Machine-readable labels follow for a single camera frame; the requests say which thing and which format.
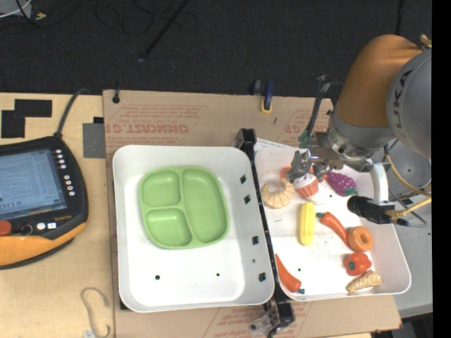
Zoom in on white plastic tray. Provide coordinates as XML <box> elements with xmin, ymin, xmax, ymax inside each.
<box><xmin>112</xmin><ymin>144</ymin><xmax>276</xmax><ymax>313</ymax></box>
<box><xmin>253</xmin><ymin>142</ymin><xmax>412</xmax><ymax>302</ymax></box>

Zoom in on orange toy doughnut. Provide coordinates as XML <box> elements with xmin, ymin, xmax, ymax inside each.
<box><xmin>347</xmin><ymin>225</ymin><xmax>375</xmax><ymax>254</ymax></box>

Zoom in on red toy bell pepper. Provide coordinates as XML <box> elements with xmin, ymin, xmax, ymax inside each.
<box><xmin>342</xmin><ymin>251</ymin><xmax>373</xmax><ymax>277</ymax></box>

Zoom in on thin black and white rod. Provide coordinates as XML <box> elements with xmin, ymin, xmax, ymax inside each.
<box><xmin>242</xmin><ymin>142</ymin><xmax>290</xmax><ymax>306</ymax></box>

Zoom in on yellow toy corn cob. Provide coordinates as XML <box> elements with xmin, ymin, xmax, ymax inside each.
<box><xmin>299</xmin><ymin>201</ymin><xmax>317</xmax><ymax>247</ymax></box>

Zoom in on black cylinder on white bracket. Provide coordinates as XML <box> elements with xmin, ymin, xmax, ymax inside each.
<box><xmin>347</xmin><ymin>162</ymin><xmax>397</xmax><ymax>225</ymax></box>

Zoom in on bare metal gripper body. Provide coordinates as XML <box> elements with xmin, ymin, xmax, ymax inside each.
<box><xmin>309</xmin><ymin>131</ymin><xmax>375</xmax><ymax>173</ymax></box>

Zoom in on pink and white toy cupcake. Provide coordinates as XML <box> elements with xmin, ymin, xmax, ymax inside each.
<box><xmin>292</xmin><ymin>173</ymin><xmax>320</xmax><ymax>200</ymax></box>

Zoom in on orange toy chili pepper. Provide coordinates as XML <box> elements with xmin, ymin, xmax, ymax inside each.
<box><xmin>315</xmin><ymin>211</ymin><xmax>352</xmax><ymax>249</ymax></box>
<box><xmin>274</xmin><ymin>253</ymin><xmax>306</xmax><ymax>294</ymax></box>

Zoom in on beige toy bread piece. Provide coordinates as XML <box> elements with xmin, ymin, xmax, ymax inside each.
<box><xmin>345</xmin><ymin>270</ymin><xmax>383</xmax><ymax>294</ymax></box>

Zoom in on green divided plate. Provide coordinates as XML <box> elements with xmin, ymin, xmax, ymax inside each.
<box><xmin>137</xmin><ymin>165</ymin><xmax>231</xmax><ymax>251</ymax></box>

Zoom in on purple toy grapes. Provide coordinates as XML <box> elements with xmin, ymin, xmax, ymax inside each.
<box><xmin>325</xmin><ymin>171</ymin><xmax>359</xmax><ymax>198</ymax></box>

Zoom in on brown cardboard board, red print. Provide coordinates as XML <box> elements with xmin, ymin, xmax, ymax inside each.
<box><xmin>101</xmin><ymin>89</ymin><xmax>403</xmax><ymax>338</ymax></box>

